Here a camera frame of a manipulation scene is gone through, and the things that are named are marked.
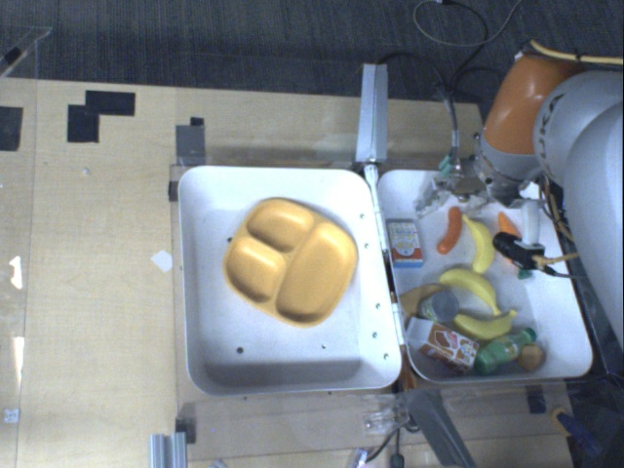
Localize green plastic bottle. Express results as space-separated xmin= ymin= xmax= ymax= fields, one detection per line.
xmin=473 ymin=327 xmax=538 ymax=377

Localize orange carrot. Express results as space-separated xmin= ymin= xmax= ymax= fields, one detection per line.
xmin=496 ymin=211 xmax=533 ymax=281

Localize white packet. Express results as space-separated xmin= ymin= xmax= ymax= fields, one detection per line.
xmin=405 ymin=316 xmax=433 ymax=346

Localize small grey can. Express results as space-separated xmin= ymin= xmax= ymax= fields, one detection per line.
xmin=417 ymin=290 xmax=461 ymax=324

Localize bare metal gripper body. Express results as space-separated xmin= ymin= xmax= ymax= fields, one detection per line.
xmin=441 ymin=154 xmax=494 ymax=210

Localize black cylinder on white bracket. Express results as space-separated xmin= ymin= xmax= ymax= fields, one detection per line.
xmin=491 ymin=198 xmax=547 ymax=270

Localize yellow banana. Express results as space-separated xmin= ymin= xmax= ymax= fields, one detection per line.
xmin=452 ymin=308 xmax=519 ymax=343
xmin=460 ymin=214 xmax=496 ymax=276
xmin=438 ymin=267 xmax=504 ymax=317

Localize orange sausage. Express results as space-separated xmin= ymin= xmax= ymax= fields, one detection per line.
xmin=436 ymin=206 xmax=463 ymax=256

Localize yellow divided plate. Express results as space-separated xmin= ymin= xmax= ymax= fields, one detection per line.
xmin=222 ymin=196 xmax=360 ymax=330

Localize white plastic tray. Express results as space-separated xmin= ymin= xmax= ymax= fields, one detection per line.
xmin=377 ymin=169 xmax=595 ymax=385
xmin=176 ymin=165 xmax=404 ymax=398

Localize brown round potato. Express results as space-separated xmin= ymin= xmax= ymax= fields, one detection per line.
xmin=517 ymin=342 xmax=547 ymax=372

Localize blue and white carton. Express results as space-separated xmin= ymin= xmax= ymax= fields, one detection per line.
xmin=385 ymin=217 xmax=425 ymax=269

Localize orange and white carton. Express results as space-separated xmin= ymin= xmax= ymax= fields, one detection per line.
xmin=417 ymin=322 xmax=481 ymax=375

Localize brown bread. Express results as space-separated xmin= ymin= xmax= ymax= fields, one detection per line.
xmin=398 ymin=283 xmax=446 ymax=319

